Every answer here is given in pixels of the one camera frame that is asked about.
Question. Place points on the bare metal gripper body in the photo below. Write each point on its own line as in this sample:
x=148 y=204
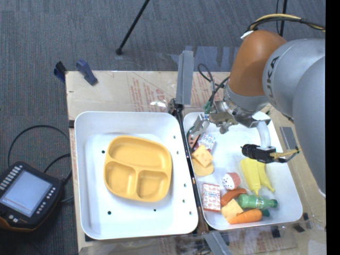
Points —
x=225 y=114

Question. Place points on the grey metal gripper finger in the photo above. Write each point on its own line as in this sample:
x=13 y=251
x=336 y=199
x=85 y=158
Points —
x=201 y=123
x=225 y=127

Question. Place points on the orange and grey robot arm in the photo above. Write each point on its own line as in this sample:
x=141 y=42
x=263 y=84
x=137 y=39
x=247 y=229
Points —
x=295 y=84

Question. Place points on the white packet with red print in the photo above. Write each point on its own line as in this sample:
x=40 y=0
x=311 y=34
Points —
x=207 y=140

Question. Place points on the yellow cheese wedge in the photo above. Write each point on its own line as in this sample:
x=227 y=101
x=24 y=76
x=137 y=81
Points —
x=203 y=155
x=231 y=210

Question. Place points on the thin black rod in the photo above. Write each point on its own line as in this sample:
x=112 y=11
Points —
x=190 y=158

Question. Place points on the round tan biscuit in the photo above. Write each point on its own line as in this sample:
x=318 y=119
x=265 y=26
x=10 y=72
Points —
x=202 y=171

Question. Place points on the pink ham piece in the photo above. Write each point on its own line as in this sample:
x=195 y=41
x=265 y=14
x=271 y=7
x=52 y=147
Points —
x=232 y=180

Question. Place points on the orange sausage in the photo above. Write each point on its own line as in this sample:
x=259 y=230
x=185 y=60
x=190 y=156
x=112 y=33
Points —
x=231 y=195

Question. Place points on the red and white carton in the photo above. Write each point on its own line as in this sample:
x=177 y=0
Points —
x=211 y=197

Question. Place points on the green bottle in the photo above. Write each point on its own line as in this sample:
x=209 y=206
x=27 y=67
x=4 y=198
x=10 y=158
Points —
x=252 y=201

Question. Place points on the yellow divided plate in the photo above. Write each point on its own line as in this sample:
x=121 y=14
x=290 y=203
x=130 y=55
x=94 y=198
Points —
x=132 y=177

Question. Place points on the brown cardboard board red print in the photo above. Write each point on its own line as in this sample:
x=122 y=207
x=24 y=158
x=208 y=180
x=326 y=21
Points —
x=119 y=92

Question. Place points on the orange carrot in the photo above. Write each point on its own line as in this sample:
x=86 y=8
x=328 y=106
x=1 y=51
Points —
x=247 y=216

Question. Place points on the white plastic tray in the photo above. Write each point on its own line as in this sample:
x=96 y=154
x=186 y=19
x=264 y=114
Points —
x=281 y=203
x=95 y=169

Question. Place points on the black cylinder on white bracket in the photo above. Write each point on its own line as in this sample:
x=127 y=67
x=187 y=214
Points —
x=255 y=153

